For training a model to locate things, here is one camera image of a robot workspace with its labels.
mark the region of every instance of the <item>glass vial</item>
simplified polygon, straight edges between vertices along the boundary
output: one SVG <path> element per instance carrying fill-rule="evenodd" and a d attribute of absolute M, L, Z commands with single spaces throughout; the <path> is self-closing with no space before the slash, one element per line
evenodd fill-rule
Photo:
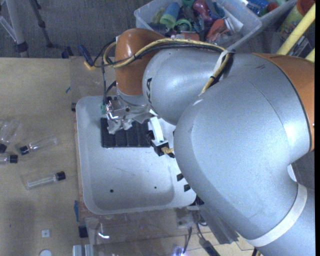
<path fill-rule="evenodd" d="M 66 179 L 66 174 L 64 171 L 50 173 L 46 175 L 39 175 L 36 178 L 27 178 L 25 180 L 25 186 L 28 190 L 36 187 L 40 187 L 50 183 L 56 183 Z"/>
<path fill-rule="evenodd" d="M 4 153 L 7 146 L 17 136 L 20 121 L 13 119 L 11 121 L 5 121 L 0 130 L 0 153 Z"/>
<path fill-rule="evenodd" d="M 18 163 L 18 155 L 2 153 L 0 154 L 0 165 L 16 164 Z"/>
<path fill-rule="evenodd" d="M 51 148 L 53 146 L 56 146 L 58 144 L 58 139 L 56 136 L 51 135 L 48 137 L 43 137 L 40 139 L 37 139 L 35 141 L 32 141 L 28 143 L 25 146 L 20 147 L 21 155 L 26 155 L 32 152 L 36 152 L 42 149 Z"/>

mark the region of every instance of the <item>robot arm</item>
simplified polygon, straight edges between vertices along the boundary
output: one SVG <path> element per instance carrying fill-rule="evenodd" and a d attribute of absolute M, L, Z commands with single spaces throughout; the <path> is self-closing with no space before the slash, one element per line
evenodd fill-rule
<path fill-rule="evenodd" d="M 218 52 L 162 47 L 139 59 L 137 67 L 116 71 L 123 81 L 116 95 L 130 108 L 144 107 L 129 119 L 150 119 L 151 109 L 176 126 L 177 164 L 204 201 L 207 218 L 218 214 L 264 256 L 314 256 L 314 191 L 287 172 L 314 149 L 314 64 L 289 56 L 234 54 L 217 82 Z M 131 77 L 131 70 L 137 77 L 126 88 L 131 80 L 124 77 Z M 119 120 L 124 123 L 126 115 Z"/>

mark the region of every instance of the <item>white circle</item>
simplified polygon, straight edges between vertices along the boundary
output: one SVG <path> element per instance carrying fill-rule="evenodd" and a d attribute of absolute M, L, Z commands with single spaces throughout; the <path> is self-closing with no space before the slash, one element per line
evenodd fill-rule
<path fill-rule="evenodd" d="M 48 249 L 45 249 L 40 252 L 39 256 L 52 256 L 52 253 Z"/>

